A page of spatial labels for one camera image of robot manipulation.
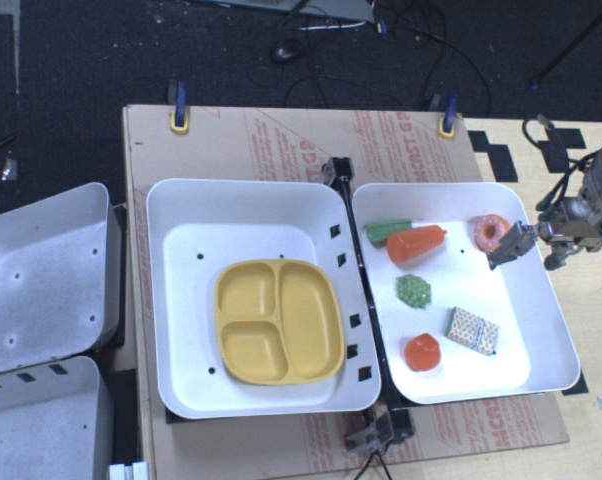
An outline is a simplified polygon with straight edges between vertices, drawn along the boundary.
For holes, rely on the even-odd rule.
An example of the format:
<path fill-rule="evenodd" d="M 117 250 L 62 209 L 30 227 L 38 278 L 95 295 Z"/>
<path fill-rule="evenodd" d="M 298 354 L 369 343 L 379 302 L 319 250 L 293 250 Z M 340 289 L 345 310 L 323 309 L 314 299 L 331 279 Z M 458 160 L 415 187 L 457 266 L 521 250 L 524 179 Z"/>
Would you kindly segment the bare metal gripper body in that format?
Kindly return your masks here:
<path fill-rule="evenodd" d="M 539 237 L 554 250 L 602 248 L 602 202 L 567 197 L 539 214 Z"/>

